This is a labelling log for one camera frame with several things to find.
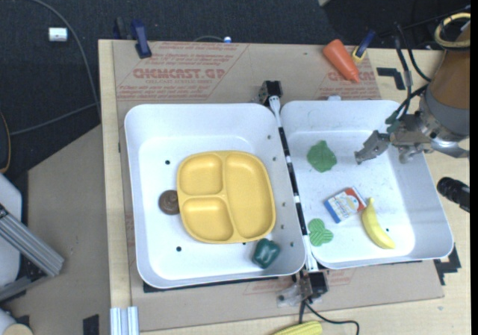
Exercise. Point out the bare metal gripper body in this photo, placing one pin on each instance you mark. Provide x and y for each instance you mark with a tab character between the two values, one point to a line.
411	135

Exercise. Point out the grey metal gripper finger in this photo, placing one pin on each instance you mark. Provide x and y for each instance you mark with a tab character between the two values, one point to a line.
409	153
371	148

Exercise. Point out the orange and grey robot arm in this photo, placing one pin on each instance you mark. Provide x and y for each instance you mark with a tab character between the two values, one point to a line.
452	76

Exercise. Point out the white plastic tray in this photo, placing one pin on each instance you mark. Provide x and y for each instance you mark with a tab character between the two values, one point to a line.
157	251
396	184

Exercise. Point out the green lettuce leaf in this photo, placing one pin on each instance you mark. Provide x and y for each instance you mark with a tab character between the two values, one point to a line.
321	156

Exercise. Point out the blue red white carton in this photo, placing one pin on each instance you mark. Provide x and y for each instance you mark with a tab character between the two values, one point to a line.
344	204

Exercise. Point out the yellow banana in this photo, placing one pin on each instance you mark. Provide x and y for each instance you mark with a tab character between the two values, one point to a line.
375	227

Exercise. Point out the thin black and white rod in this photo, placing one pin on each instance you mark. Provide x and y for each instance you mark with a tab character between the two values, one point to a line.
291	173

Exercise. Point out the orange carrot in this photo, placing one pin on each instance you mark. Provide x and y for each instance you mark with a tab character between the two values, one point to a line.
340	59

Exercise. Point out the green ribbed leaf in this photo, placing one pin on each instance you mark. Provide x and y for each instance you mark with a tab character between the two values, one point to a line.
319	233

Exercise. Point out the yellow divided plate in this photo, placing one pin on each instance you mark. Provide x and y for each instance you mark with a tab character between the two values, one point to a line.
239	184

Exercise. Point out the dark green bell pepper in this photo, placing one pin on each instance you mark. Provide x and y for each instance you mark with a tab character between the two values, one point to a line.
266	253

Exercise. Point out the brown cardboard board red print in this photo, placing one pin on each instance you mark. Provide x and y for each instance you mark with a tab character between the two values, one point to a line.
209	72

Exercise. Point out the yellow corn cob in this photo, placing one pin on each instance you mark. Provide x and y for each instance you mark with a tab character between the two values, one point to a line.
300	328

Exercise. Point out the brown chocolate doughnut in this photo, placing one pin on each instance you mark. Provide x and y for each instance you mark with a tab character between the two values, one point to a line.
168	203

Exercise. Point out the black cylinder on white bracket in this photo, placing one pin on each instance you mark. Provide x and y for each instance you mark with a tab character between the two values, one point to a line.
453	188

